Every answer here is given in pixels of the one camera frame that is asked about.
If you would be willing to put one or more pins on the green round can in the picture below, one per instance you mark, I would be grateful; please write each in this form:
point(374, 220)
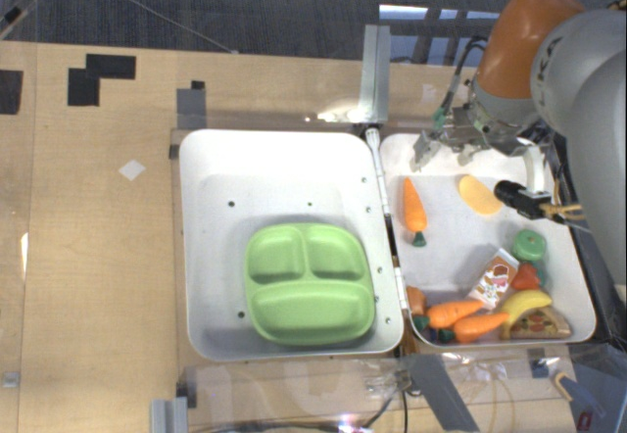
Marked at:
point(529, 245)

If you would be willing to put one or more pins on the white printed carton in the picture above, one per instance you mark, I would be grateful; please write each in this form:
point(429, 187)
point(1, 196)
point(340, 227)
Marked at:
point(495, 281)

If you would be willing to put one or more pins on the small orange toy piece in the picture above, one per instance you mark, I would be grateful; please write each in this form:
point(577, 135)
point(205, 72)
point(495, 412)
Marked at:
point(415, 300)

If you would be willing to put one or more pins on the white plastic tray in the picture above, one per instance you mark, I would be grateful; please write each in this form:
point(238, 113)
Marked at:
point(220, 250)
point(455, 245)

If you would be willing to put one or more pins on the green divided plate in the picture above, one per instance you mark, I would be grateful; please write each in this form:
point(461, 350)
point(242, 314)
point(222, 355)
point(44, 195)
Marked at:
point(308, 289)

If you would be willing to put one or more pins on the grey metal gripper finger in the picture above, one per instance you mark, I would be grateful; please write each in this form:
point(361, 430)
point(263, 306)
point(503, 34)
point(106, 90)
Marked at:
point(424, 149)
point(470, 154)

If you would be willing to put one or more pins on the red toy pepper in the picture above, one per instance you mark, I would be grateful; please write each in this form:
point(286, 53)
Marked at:
point(525, 277)

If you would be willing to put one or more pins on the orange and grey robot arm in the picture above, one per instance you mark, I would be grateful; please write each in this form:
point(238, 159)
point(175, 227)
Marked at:
point(583, 93)

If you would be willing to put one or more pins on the yellow oval slice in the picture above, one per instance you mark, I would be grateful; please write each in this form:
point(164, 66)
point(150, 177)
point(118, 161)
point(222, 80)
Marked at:
point(480, 196)

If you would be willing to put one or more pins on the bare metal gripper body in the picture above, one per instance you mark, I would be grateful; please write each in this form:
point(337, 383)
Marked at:
point(477, 134)

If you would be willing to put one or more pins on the black cylinder on white bracket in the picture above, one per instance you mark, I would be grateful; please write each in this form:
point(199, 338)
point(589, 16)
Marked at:
point(519, 196)

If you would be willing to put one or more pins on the yellow banana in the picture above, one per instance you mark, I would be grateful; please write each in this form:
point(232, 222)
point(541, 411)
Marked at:
point(526, 300)

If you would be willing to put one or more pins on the pizza slice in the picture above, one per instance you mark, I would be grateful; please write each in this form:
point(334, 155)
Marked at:
point(536, 325)

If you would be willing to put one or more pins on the orange carrot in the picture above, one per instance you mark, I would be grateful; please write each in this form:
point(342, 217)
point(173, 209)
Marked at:
point(414, 206)
point(477, 327)
point(453, 313)

